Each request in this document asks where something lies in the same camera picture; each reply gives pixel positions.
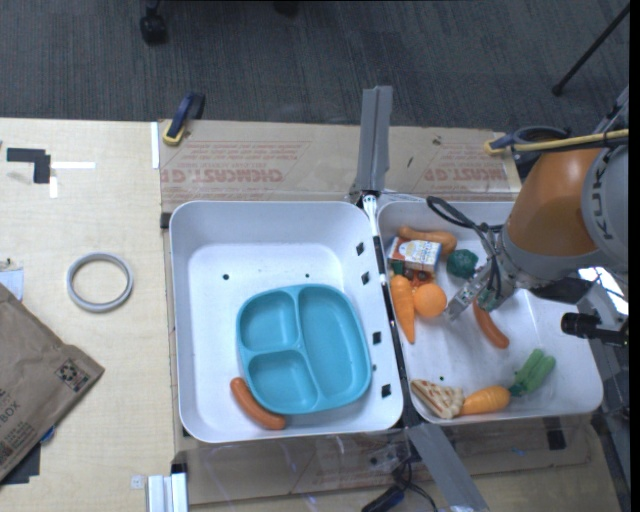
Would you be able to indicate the orange carrot with green leaves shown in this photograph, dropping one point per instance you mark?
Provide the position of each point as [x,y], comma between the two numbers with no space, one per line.
[487,400]

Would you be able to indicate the orange sausage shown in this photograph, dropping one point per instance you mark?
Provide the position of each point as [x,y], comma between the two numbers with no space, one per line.
[432,236]
[491,330]
[255,407]

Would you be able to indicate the small white and orange carton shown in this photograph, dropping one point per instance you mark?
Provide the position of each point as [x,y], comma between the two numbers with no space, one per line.
[415,254]

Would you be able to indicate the black chair castor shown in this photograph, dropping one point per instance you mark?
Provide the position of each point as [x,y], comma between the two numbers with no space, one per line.
[153,26]

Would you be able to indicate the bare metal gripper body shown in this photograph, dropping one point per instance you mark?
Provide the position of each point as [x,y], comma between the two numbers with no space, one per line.
[492,282]

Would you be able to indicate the dark brown grapes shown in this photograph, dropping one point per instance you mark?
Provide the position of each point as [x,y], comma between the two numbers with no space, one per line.
[419,275]

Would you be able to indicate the green broccoli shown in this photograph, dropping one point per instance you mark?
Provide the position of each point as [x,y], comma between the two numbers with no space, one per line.
[461,264]

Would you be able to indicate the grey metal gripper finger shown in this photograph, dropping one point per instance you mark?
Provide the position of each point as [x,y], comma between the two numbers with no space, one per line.
[459,304]

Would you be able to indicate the black stand leg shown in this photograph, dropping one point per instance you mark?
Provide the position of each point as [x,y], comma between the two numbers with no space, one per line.
[590,52]

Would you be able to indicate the brown cardboard board red print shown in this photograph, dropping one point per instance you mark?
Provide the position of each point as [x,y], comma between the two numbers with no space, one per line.
[280,160]

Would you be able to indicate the orange ball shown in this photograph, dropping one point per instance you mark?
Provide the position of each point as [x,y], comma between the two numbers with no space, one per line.
[430,300]

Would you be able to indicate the black cylinder on white bracket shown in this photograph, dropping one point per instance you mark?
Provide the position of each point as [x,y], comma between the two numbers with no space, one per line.
[582,326]

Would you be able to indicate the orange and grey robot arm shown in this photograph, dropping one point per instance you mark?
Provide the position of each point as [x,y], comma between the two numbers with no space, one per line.
[555,210]

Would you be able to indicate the blue divided plate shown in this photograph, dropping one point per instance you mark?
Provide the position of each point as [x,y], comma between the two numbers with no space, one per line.
[305,345]

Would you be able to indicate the pizza slice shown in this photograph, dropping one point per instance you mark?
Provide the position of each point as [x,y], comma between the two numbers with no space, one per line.
[437,397]

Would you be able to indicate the brown paper package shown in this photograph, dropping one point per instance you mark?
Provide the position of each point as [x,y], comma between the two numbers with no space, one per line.
[35,375]

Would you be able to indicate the white plastic tray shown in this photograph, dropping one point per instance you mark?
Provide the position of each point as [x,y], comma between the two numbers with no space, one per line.
[545,350]
[210,310]

